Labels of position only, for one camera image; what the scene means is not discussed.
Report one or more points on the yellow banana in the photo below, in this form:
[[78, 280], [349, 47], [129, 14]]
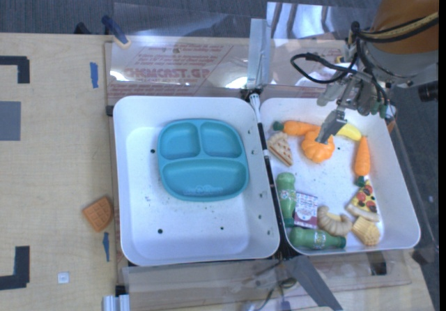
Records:
[[351, 132]]

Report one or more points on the blue divided plate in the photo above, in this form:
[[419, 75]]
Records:
[[202, 170]]

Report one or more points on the yellow waffle biscuit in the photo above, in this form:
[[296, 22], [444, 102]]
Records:
[[366, 231]]

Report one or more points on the thin black and white rod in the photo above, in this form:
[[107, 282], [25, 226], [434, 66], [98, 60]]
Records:
[[265, 149]]

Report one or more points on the pizza slice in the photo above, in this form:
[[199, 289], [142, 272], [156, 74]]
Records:
[[364, 203]]

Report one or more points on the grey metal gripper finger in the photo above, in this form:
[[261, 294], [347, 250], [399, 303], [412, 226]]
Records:
[[331, 126]]

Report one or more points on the beige pie slice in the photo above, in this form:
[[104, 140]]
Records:
[[280, 149]]

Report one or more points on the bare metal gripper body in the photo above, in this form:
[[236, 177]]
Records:
[[355, 93]]

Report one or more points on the white plastic tray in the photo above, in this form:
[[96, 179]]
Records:
[[139, 198], [331, 180]]

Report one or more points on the red and white carton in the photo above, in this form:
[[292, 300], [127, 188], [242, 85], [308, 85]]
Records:
[[306, 210]]

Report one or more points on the black cylinder on white bracket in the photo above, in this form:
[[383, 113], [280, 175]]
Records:
[[428, 91]]

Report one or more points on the orange waffle biscuit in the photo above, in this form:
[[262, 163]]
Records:
[[98, 213]]

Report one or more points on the green bottle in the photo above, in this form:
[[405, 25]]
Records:
[[286, 194], [310, 238]]

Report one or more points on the orange carrot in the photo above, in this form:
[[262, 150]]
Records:
[[298, 127], [362, 159]]

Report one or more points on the orange pumpkin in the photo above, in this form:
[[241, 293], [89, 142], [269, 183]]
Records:
[[315, 152]]

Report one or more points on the beige croissant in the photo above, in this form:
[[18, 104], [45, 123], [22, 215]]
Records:
[[332, 224]]

